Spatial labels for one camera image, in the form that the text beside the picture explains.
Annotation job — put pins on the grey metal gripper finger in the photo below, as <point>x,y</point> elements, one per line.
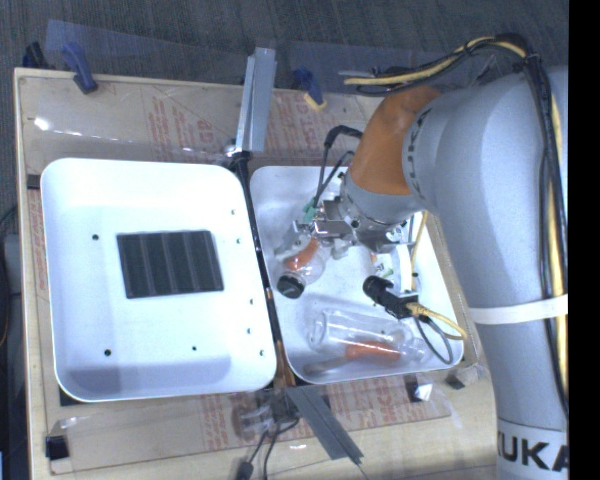
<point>296,237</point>
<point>340,250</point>

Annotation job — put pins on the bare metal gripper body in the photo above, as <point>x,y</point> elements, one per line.
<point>340,220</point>

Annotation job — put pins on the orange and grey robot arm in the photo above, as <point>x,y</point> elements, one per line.
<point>480,193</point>

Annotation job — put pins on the white plastic tray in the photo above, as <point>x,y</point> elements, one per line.
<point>155,348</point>
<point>340,293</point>

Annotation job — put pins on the small white printed packet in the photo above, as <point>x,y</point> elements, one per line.
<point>381,265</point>

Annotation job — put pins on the clear plastic bottle black cap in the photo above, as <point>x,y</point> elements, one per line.
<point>292,284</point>

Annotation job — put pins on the orange carrot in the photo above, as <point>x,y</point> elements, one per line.
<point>372,352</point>

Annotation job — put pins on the black ribbed rectangular pad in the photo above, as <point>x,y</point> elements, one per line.
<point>170,264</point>

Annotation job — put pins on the brown cardboard board red print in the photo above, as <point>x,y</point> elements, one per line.
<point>130,118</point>

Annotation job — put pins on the black cylinder on white bracket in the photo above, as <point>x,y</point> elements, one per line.
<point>382,292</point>

